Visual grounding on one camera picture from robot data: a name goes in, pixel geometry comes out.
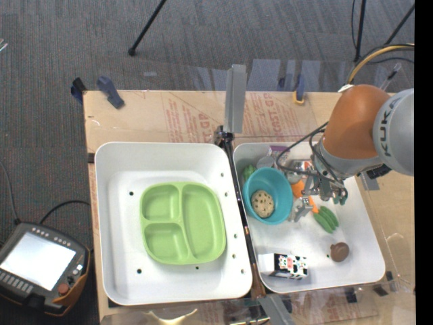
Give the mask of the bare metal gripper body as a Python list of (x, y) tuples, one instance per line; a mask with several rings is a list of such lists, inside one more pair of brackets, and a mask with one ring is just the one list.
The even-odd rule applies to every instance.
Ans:
[(313, 164), (305, 164), (306, 181), (302, 191), (303, 196), (317, 195), (323, 201), (345, 201), (346, 187), (344, 174), (333, 170), (330, 166), (319, 163), (319, 169)]

